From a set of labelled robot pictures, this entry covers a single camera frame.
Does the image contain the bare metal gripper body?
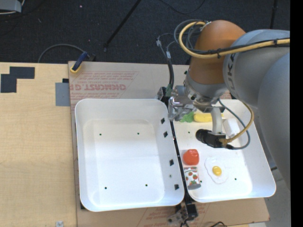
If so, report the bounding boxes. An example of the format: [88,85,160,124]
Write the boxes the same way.
[173,85,221,114]

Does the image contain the green toy lettuce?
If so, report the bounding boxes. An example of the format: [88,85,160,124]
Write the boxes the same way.
[179,112,195,123]

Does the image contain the yellow toy food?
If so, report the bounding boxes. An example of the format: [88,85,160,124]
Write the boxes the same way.
[193,113,214,123]

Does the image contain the thin black rod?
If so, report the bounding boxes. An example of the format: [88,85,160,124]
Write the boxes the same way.
[168,97,191,206]

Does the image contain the brown cardboard board red print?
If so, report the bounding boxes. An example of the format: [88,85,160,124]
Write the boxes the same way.
[68,61,271,227]

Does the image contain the white plastic tray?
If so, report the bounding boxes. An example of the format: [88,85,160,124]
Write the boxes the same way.
[169,99,277,204]
[74,98,186,213]

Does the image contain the white can with red print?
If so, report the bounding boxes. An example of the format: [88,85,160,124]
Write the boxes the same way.
[183,166,202,191]

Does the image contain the white and yellow fried egg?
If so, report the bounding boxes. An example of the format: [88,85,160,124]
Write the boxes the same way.
[204,157,229,185]

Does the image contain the black cylinder on white bracket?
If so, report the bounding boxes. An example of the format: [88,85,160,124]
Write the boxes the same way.
[195,106,227,149]

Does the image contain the black block with thin wires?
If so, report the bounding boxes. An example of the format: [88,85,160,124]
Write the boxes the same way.
[185,203,199,220]

